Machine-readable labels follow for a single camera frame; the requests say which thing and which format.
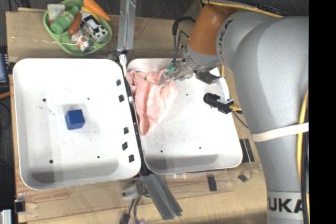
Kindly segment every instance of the robotic arm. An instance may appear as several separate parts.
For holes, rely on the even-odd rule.
[[[298,136],[283,129],[303,126],[298,123],[308,92],[308,17],[236,6],[204,6],[183,59],[169,66],[162,83],[195,76],[211,84],[217,78],[208,72],[220,63],[232,71],[265,172],[268,223],[309,223],[298,174]],[[281,130],[285,134],[274,138]]]

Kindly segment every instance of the small box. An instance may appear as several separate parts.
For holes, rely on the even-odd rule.
[[[82,109],[68,111],[65,115],[65,121],[67,122],[68,130],[82,128],[85,123]]]

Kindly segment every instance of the metal bracket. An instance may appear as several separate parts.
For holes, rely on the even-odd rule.
[[[142,179],[162,219],[174,219],[176,216],[181,216],[182,208],[160,175],[152,174]]]
[[[220,79],[220,77],[212,75],[209,72],[197,72],[194,74],[194,76],[196,79],[199,79],[209,85],[217,82]]]
[[[118,33],[118,51],[133,49],[135,9],[137,0],[121,0]]]
[[[0,224],[12,224],[12,211],[10,209],[0,212]]]

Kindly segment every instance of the white tray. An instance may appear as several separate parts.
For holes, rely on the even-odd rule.
[[[132,116],[115,62],[24,59],[15,65],[13,77],[20,173],[28,187],[105,182],[139,172]],[[82,109],[86,122],[69,131],[65,115],[75,109]]]
[[[159,72],[171,59],[136,59],[128,70]],[[231,168],[243,158],[231,114],[224,114],[203,102],[207,92],[229,97],[221,78],[209,86],[191,78],[175,81],[178,88],[168,115],[146,136],[141,136],[144,159],[156,174],[177,174]]]

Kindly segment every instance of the cardboard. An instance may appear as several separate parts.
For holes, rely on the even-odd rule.
[[[197,0],[192,13],[197,14],[200,8]],[[18,12],[6,13],[10,62],[24,58],[69,57],[46,32],[42,24],[44,12],[44,10],[20,8]],[[113,38],[94,57],[111,57],[117,46],[119,17],[112,15],[111,18]],[[134,50],[128,53],[128,61],[136,58],[172,58],[172,24],[173,20],[137,18]],[[192,24],[183,22],[180,29],[190,33]],[[25,200],[25,211],[19,213],[19,223],[119,223],[122,214],[130,205],[130,200],[122,198],[121,189],[132,185],[138,179],[40,191],[32,190],[22,182],[19,173],[15,96],[11,75],[9,82],[16,194]],[[233,76],[228,76],[227,83],[232,97],[236,99]],[[255,162],[244,163],[233,169],[209,172],[214,175],[217,183],[217,191],[213,193],[209,190],[207,179],[209,173],[167,176],[167,185],[183,209],[184,222],[213,223],[214,220],[219,222],[237,220],[237,223],[263,223],[260,220],[266,216],[266,186],[260,160],[248,130],[235,118],[234,120],[239,138],[249,138]],[[242,173],[249,179],[245,183],[238,179],[238,175]],[[149,198],[141,200],[138,217],[145,222],[162,222],[161,216]],[[165,223],[181,222],[175,219]]]

